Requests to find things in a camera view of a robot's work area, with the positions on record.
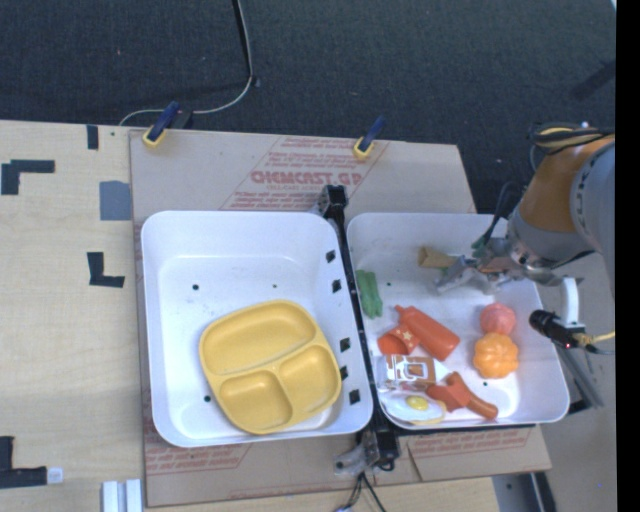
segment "dark carpet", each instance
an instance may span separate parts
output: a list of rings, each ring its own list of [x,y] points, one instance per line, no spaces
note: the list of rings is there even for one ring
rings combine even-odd
[[[201,130],[456,144],[478,211],[525,185],[529,128],[615,126],[610,0],[242,0],[257,81]],[[0,118],[118,124],[247,80],[232,0],[0,0]],[[154,115],[130,126],[148,126]]]

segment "table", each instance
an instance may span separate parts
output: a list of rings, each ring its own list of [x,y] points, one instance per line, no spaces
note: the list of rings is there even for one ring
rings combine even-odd
[[[99,510],[102,482],[142,479],[142,413],[133,226],[100,218],[100,183],[129,181],[128,131],[0,122],[0,161],[55,161],[20,172],[0,196],[0,435],[15,436],[14,467],[57,466],[59,485],[0,490],[3,510]],[[90,286],[88,252],[122,288]],[[381,487],[388,510],[495,512],[490,477]],[[161,510],[334,510],[337,491]],[[376,510],[363,492],[356,511]]]

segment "yellow plate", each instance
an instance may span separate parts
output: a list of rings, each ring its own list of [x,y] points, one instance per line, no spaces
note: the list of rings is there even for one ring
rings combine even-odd
[[[302,306],[256,304],[200,337],[200,364],[218,404],[238,428],[277,432],[330,407],[341,387],[329,343]]]

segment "white cable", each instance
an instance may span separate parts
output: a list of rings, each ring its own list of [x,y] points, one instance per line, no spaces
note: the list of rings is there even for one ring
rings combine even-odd
[[[213,114],[215,112],[220,112],[221,110],[225,110],[229,107],[232,107],[233,105],[235,105],[236,103],[238,103],[242,98],[245,97],[245,95],[247,94],[247,92],[249,92],[249,89],[251,88],[251,82],[253,81],[253,57],[251,55],[251,45],[249,44],[249,34],[247,32],[247,24],[244,20],[244,12],[242,11],[242,4],[240,3],[240,0],[236,0],[237,4],[238,4],[238,12],[240,14],[240,21],[242,22],[242,31],[244,34],[244,40],[247,43],[246,49],[247,49],[247,63],[249,66],[249,78],[247,79],[247,84],[244,86],[244,89],[242,90],[242,92],[233,100],[230,101],[229,103],[226,103],[225,105],[222,105],[220,107],[216,107],[216,108],[212,108],[209,110],[194,110],[192,112],[192,114],[194,115],[202,115],[202,114]],[[122,121],[120,121],[120,123],[118,123],[118,126],[123,126],[124,123],[126,123],[129,119],[131,119],[132,117],[141,115],[141,114],[159,114],[164,112],[163,109],[146,109],[146,110],[137,110],[135,112],[131,112],[130,114],[127,114]]]
[[[194,110],[193,114],[213,114],[214,112],[220,112],[225,108],[232,107],[236,103],[238,103],[249,91],[251,87],[251,82],[253,81],[253,57],[251,56],[251,45],[249,44],[249,34],[247,32],[247,24],[244,21],[244,13],[242,12],[242,4],[240,0],[238,2],[238,12],[240,13],[240,21],[242,22],[242,32],[244,33],[244,40],[247,42],[247,63],[249,65],[249,78],[247,79],[247,85],[244,86],[243,91],[238,95],[238,97],[227,103],[226,105],[222,105],[221,107],[212,108],[210,110]]]

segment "cardboard sheet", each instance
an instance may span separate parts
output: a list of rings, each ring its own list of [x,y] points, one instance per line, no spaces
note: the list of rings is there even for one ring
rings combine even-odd
[[[474,212],[455,146],[377,141],[368,160],[355,139],[170,131],[158,148],[130,134],[139,340],[144,403],[147,506],[351,489],[333,458],[355,436],[178,448],[151,417],[140,229],[163,210],[313,210],[326,184],[349,196],[347,221],[359,213]],[[400,438],[402,454],[376,485],[544,470],[550,461],[539,427]]]

